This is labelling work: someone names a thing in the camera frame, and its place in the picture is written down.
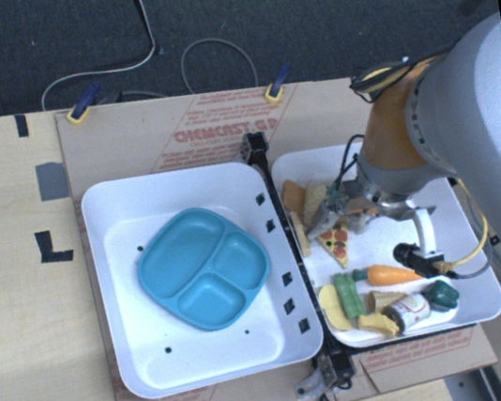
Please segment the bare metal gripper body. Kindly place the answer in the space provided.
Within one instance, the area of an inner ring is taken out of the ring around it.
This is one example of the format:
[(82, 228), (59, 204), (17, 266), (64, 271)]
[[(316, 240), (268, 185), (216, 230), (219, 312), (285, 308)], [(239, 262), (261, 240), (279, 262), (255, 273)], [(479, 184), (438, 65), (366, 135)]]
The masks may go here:
[(369, 214), (386, 216), (399, 221), (411, 219), (417, 210), (427, 210), (433, 214), (436, 206), (416, 206), (411, 197), (384, 191), (366, 178), (351, 179), (341, 185), (342, 195), (347, 199), (344, 205), (346, 216)]

